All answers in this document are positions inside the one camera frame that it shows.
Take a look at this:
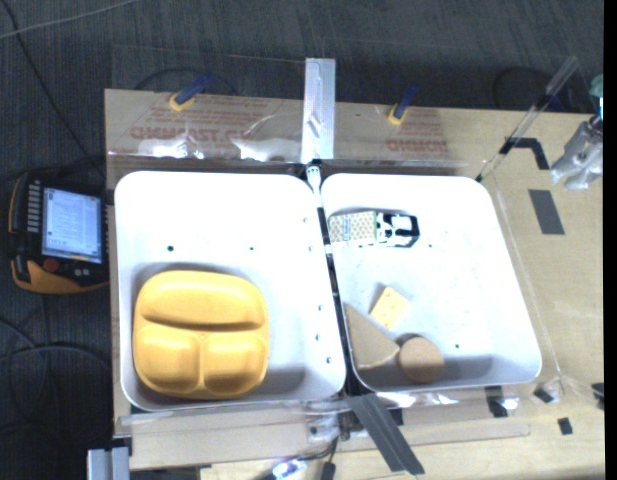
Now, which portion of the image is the tan round biscuit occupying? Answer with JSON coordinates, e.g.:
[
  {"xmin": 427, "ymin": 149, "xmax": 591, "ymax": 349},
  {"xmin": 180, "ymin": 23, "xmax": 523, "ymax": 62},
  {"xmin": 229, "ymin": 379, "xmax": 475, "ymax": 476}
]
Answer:
[{"xmin": 396, "ymin": 334, "xmax": 446, "ymax": 385}]

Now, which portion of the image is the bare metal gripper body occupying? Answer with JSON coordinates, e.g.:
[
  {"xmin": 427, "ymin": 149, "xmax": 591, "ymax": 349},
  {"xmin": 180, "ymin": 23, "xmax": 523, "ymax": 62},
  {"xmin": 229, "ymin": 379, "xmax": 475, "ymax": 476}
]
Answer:
[{"xmin": 586, "ymin": 101, "xmax": 605, "ymax": 135}]

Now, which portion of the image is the yellow cheese wedge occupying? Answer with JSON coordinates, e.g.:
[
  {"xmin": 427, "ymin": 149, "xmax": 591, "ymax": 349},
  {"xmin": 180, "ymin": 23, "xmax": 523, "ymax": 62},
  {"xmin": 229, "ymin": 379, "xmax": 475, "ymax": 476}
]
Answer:
[{"xmin": 369, "ymin": 285, "xmax": 412, "ymax": 332}]

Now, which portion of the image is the white plastic tray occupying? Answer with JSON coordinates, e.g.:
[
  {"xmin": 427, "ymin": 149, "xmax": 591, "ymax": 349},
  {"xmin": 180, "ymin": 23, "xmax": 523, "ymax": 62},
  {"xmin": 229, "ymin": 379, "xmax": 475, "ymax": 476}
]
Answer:
[
  {"xmin": 319, "ymin": 171, "xmax": 544, "ymax": 396},
  {"xmin": 112, "ymin": 169, "xmax": 348, "ymax": 413}
]

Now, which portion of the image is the yellow black and white carton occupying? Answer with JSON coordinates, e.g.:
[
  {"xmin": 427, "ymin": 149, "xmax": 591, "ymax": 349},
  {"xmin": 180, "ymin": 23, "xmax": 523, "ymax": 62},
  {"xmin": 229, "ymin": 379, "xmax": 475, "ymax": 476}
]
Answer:
[{"xmin": 327, "ymin": 210, "xmax": 421, "ymax": 250}]

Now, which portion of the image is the yellow divided plate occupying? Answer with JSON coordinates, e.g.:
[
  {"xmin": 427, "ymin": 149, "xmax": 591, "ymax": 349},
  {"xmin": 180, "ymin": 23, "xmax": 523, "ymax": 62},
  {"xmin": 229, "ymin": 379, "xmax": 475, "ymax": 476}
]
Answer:
[{"xmin": 131, "ymin": 269, "xmax": 271, "ymax": 402}]

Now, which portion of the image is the brown cardboard board red print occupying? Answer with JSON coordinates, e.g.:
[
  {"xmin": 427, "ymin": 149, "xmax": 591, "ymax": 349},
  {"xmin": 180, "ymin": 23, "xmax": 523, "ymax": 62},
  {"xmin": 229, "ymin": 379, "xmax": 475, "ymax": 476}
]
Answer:
[{"xmin": 103, "ymin": 87, "xmax": 605, "ymax": 471}]

